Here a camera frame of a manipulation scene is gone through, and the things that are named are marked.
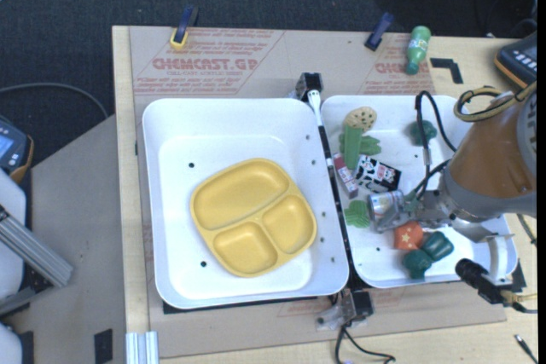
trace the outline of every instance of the beige table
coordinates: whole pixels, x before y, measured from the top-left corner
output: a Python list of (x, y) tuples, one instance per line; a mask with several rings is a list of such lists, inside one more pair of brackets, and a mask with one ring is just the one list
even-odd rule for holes
[[(309, 38), (355, 37), (355, 32), (311, 32)], [(495, 52), (509, 40), (483, 38), (433, 38), (429, 56), (450, 58), (458, 63), (464, 84), (453, 84), (449, 70), (433, 69), (434, 87), (439, 95), (459, 96), (463, 91), (484, 84), (509, 90), (511, 84), (495, 70), (492, 59)], [(119, 183), (124, 253), (124, 288), (127, 332), (143, 333), (150, 330), (148, 296), (144, 267), (142, 215), (138, 162), (135, 155), (136, 120), (131, 72), (131, 41), (129, 27), (113, 28), (114, 79), (116, 90), (116, 118), (119, 143)], [(508, 216), (521, 265), (527, 281), (525, 293), (537, 290), (537, 251), (529, 243), (515, 216)], [(536, 308), (536, 302), (528, 306)], [(362, 338), (363, 347), (387, 352), (397, 362), (527, 362), (529, 358), (514, 340), (517, 333), (524, 338), (537, 355), (537, 316), (524, 315), (507, 309), (508, 320), (481, 326), (464, 326), (420, 332), (381, 335)], [(192, 332), (181, 332), (191, 336)], [(194, 355), (161, 360), (169, 363), (196, 362), (334, 362), (334, 342), (279, 346), (267, 349), (233, 351), (222, 354)], [(341, 348), (344, 360), (372, 362), (371, 357), (356, 351), (348, 342)]]

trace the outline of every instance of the yellow plate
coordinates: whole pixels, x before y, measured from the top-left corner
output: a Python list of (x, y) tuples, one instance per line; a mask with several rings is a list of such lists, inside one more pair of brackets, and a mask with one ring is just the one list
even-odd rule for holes
[(286, 171), (268, 159), (224, 169), (192, 193), (191, 216), (231, 273), (253, 277), (287, 263), (317, 235), (313, 211)]

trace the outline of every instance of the black cable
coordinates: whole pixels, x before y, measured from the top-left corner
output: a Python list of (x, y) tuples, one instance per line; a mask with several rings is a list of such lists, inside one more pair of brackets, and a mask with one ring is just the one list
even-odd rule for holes
[(351, 341), (351, 343), (358, 349), (360, 350), (361, 352), (365, 353), (365, 354), (368, 354), (368, 355), (373, 355), (373, 356), (381, 356), (383, 358), (386, 358), (384, 361), (383, 361), (383, 364), (388, 364), (389, 362), (396, 362), (396, 358), (392, 355), (388, 355), (388, 354), (382, 354), (382, 353), (379, 353), (379, 352), (371, 352), (369, 350), (366, 350), (364, 349), (362, 346), (360, 346), (355, 340), (354, 338), (351, 336), (351, 334), (347, 331), (346, 329), (347, 325), (343, 325), (341, 328), (340, 328), (340, 333), (338, 334), (338, 338), (335, 342), (335, 361), (337, 364), (343, 364), (340, 360), (340, 346), (341, 346), (341, 341), (343, 340), (343, 337), (344, 336), (347, 336), (347, 338), (349, 338), (349, 341)]
[(538, 249), (537, 237), (531, 231), (531, 228), (529, 228), (529, 225), (527, 224), (525, 218), (523, 217), (523, 214), (516, 214), (516, 216), (518, 217), (518, 220), (520, 221), (521, 227), (523, 228), (524, 231), (526, 231), (527, 236), (531, 240), (531, 244), (534, 245)]
[(335, 293), (333, 296), (328, 296), (328, 299), (330, 303), (332, 304), (332, 306), (337, 304), (339, 295), (340, 295), (339, 293)]
[(438, 123), (438, 128), (440, 129), (440, 134), (442, 135), (442, 138), (445, 141), (445, 144), (453, 151), (455, 152), (457, 148), (453, 146), (453, 144), (450, 142), (449, 138), (445, 134), (444, 130), (444, 124), (442, 123), (442, 118), (440, 116), (440, 111), (438, 110), (438, 106), (436, 105), (436, 102), (434, 101), (434, 98), (431, 96), (431, 94), (428, 91), (422, 91), (417, 95), (415, 98), (415, 109), (420, 112), (421, 111), (421, 100), (422, 97), (425, 96), (433, 106), (434, 115), (436, 116), (436, 122)]
[(488, 31), (489, 22), (491, 21), (491, 17), (493, 16), (493, 11), (499, 4), (501, 4), (501, 0), (494, 0), (491, 6), (489, 7), (489, 11), (487, 12), (487, 15), (485, 16), (485, 21), (484, 21), (484, 30), (485, 30), (484, 36), (488, 36), (491, 33), (491, 31)]
[(447, 163), (449, 163), (450, 160), (447, 159), (446, 161), (444, 161), (443, 163), (440, 163), (438, 164), (436, 167), (434, 167), (430, 172), (429, 172), (429, 175), (428, 175), (428, 178), (424, 177), (421, 182), (419, 182), (417, 184), (417, 186), (414, 188), (414, 191), (417, 192), (419, 191), (419, 188), (421, 188), (423, 185), (425, 185), (427, 183), (427, 180), (430, 179), (433, 175), (435, 175), (436, 173), (438, 173), (439, 171), (443, 170), (444, 167), (447, 165)]
[(0, 120), (2, 120), (4, 123), (11, 124), (13, 126), (13, 123), (11, 122), (11, 120), (9, 120), (9, 118), (6, 118), (1, 114), (0, 114)]
[(520, 28), (522, 28), (525, 25), (529, 25), (532, 30), (529, 32), (526, 32), (526, 35), (531, 34), (535, 32), (538, 28), (538, 23), (534, 19), (523, 19), (519, 23), (517, 23), (513, 28), (512, 31), (510, 31), (510, 36), (516, 38), (516, 35), (518, 35), (518, 32), (520, 31)]
[(523, 306), (519, 302), (513, 302), (512, 308), (514, 308), (516, 311), (524, 314), (538, 314), (538, 309), (527, 309), (525, 306)]
[(24, 90), (24, 89), (30, 89), (30, 88), (41, 88), (41, 87), (50, 87), (50, 88), (61, 88), (64, 90), (70, 90), (75, 91), (81, 95), (84, 95), (88, 99), (90, 99), (95, 105), (98, 106), (98, 108), (101, 110), (102, 114), (104, 115), (104, 118), (108, 118), (108, 113), (104, 106), (91, 94), (89, 94), (87, 91), (82, 90), (78, 87), (74, 87), (72, 85), (67, 84), (59, 84), (55, 82), (35, 82), (31, 84), (20, 84), (20, 85), (12, 85), (10, 87), (4, 87), (0, 88), (0, 94), (2, 93), (8, 93), (10, 91), (16, 91), (16, 90)]
[(419, 128), (419, 133), (421, 135), (421, 142), (423, 144), (424, 154), (426, 155), (426, 157), (425, 157), (425, 177), (423, 178), (423, 180), (419, 183), (419, 185), (415, 189), (415, 192), (417, 193), (417, 199), (420, 199), (423, 196), (423, 194), (425, 193), (425, 191), (427, 191), (428, 181), (431, 178), (431, 176), (433, 175), (433, 173), (430, 170), (430, 162), (429, 162), (430, 154), (429, 154), (429, 148), (428, 148), (428, 139), (427, 139), (427, 136), (425, 134), (425, 128), (423, 126), (423, 115), (422, 115), (422, 98), (423, 98), (423, 96), (425, 96), (430, 101), (431, 105), (433, 106), (434, 115), (436, 117), (436, 122), (438, 124), (440, 135), (444, 139), (445, 144), (447, 144), (447, 146), (451, 149), (451, 151), (453, 151), (453, 152), (456, 151), (456, 147), (453, 146), (453, 144), (451, 143), (451, 141), (449, 140), (449, 138), (445, 134), (444, 124), (442, 123), (442, 118), (440, 117), (440, 113), (439, 113), (439, 110), (438, 110), (438, 106), (436, 105), (436, 102), (434, 101), (433, 97), (431, 96), (431, 94), (428, 91), (422, 91), (415, 98), (415, 110), (417, 111), (417, 127)]

